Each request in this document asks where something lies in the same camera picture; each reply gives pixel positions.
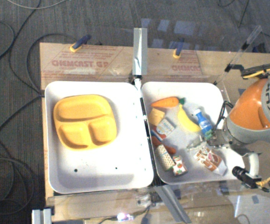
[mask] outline yellow plate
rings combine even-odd
[[[79,95],[59,100],[53,111],[61,143],[73,150],[110,144],[117,135],[108,101],[100,95]]]

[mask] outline metal bracket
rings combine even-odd
[[[52,211],[50,208],[44,210],[32,210],[32,224],[52,224]]]
[[[167,206],[168,210],[171,212],[174,220],[184,223],[191,223],[190,218],[184,211],[184,208],[178,201],[176,195],[172,191],[171,187],[169,185],[154,187],[157,194],[161,197],[164,204]]]
[[[148,73],[148,30],[146,28],[134,29],[133,43],[133,76],[147,75]]]

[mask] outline yellow banana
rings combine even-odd
[[[179,104],[179,110],[178,110],[178,120],[180,121],[181,125],[188,129],[191,132],[198,132],[201,130],[199,125],[195,124],[191,119],[188,118],[185,110],[183,110],[183,105]]]

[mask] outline toy carrot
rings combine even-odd
[[[152,144],[154,145],[154,147],[158,147],[159,145],[161,145],[161,141],[159,139],[157,139],[155,136],[152,135]],[[163,144],[164,147],[166,148],[166,151],[170,154],[170,155],[175,155],[177,150],[173,147],[167,146],[165,144]]]
[[[175,96],[172,97],[167,97],[167,98],[163,98],[160,100],[157,100],[153,103],[150,104],[150,106],[152,107],[162,107],[162,108],[172,108],[177,106],[178,104],[184,104],[185,103],[185,99],[179,99]]]

